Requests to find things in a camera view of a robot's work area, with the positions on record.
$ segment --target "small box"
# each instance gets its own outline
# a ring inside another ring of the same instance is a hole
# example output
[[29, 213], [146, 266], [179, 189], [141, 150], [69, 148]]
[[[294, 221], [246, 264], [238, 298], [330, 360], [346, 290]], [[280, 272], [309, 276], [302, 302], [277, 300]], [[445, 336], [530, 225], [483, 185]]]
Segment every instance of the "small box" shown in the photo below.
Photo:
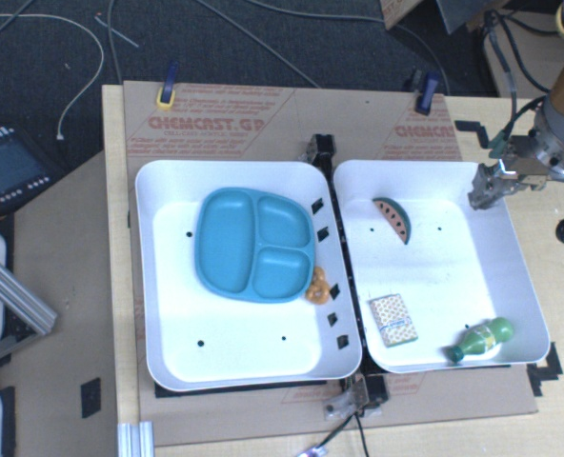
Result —
[[386, 347], [417, 340], [417, 331], [400, 294], [389, 294], [369, 302]]

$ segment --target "blue clamp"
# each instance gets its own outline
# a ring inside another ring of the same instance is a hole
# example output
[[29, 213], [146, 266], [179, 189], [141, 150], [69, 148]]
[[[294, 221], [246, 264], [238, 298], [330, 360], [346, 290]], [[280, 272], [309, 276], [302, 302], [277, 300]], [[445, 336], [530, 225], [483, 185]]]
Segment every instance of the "blue clamp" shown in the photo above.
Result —
[[180, 68], [178, 61], [170, 61], [168, 66], [168, 75], [163, 88], [159, 89], [157, 93], [157, 107], [160, 109], [168, 110], [174, 104], [176, 92], [174, 91], [174, 82], [176, 81], [176, 73]]
[[434, 92], [440, 82], [441, 76], [436, 71], [428, 71], [426, 73], [426, 77], [422, 83], [422, 94], [419, 95], [415, 103], [415, 111], [417, 113], [430, 115]]

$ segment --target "monitor screen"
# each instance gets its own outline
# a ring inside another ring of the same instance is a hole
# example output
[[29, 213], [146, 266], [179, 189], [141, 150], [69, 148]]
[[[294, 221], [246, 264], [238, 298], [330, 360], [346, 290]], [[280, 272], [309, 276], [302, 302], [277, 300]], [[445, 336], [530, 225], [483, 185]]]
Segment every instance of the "monitor screen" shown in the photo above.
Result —
[[23, 187], [30, 179], [45, 172], [21, 142], [9, 140], [0, 145], [0, 194], [14, 187]]

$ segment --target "white tray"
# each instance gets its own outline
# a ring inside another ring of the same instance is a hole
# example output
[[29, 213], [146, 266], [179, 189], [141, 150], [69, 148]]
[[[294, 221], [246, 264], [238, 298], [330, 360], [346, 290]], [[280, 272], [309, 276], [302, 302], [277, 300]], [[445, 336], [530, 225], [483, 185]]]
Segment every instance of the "white tray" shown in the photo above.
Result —
[[[213, 387], [341, 379], [362, 347], [324, 176], [303, 163], [162, 160], [136, 177], [146, 316], [147, 362], [162, 387]], [[317, 306], [237, 301], [207, 291], [195, 272], [194, 233], [203, 200], [224, 187], [291, 198], [312, 217], [315, 263], [337, 285]], [[312, 204], [324, 207], [312, 214]]]
[[[369, 352], [391, 372], [536, 362], [549, 333], [504, 201], [474, 210], [468, 201], [477, 164], [348, 161], [334, 185], [348, 240]], [[392, 198], [407, 211], [404, 245], [373, 198]], [[418, 339], [387, 348], [369, 301], [401, 294]], [[511, 341], [451, 365], [444, 348], [495, 316], [514, 325]]]

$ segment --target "small display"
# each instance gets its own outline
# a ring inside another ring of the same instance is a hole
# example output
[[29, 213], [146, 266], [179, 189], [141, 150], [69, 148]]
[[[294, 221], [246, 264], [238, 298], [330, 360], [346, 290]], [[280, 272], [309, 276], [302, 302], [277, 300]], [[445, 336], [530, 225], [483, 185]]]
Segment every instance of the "small display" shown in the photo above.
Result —
[[0, 215], [15, 211], [62, 174], [24, 131], [0, 127]]

